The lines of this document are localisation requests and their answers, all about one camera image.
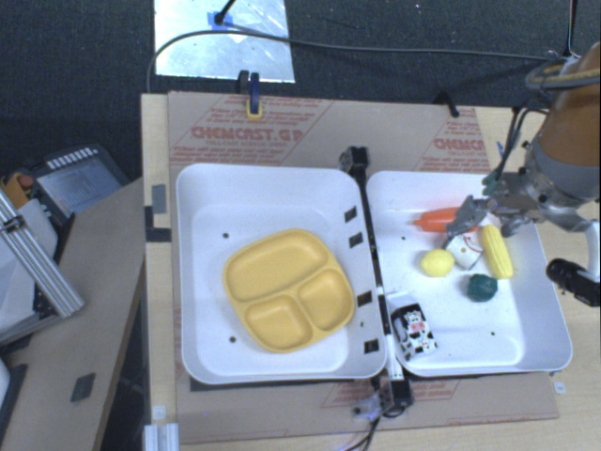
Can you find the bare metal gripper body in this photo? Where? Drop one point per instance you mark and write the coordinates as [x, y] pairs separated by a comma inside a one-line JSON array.
[[535, 201]]

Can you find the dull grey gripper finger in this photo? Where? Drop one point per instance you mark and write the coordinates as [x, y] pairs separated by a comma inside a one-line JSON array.
[[516, 226], [467, 216]]

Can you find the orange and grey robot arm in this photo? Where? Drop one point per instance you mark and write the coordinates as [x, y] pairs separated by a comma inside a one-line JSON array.
[[570, 125]]

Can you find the yellow corn cob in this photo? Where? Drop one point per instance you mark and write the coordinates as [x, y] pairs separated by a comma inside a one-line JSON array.
[[497, 252]]

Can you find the orange carrot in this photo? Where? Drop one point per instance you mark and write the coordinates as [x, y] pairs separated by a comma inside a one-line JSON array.
[[434, 219]]

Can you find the white can with face print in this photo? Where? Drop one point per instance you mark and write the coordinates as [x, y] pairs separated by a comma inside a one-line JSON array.
[[466, 251]]

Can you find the yellow lemon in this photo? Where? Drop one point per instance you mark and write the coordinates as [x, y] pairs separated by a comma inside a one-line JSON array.
[[437, 262]]

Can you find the green broccoli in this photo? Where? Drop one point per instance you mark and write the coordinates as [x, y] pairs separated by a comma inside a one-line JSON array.
[[482, 288]]

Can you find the thin black and white rod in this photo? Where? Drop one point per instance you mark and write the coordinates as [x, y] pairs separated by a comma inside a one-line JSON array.
[[371, 237]]

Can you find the white plastic tray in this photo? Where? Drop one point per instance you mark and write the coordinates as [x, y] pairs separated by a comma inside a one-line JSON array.
[[263, 195], [469, 336]]

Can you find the cow print milk carton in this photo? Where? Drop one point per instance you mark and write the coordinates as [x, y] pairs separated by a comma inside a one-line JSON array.
[[414, 329]]

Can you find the brown cardboard board, red print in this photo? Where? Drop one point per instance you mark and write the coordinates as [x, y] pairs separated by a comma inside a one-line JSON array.
[[300, 125]]

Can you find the yellow divided plate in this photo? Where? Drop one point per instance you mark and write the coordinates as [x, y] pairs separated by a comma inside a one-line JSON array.
[[286, 289]]

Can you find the black cylinder on white bracket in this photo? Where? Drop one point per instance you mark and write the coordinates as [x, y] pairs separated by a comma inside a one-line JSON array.
[[570, 277]]

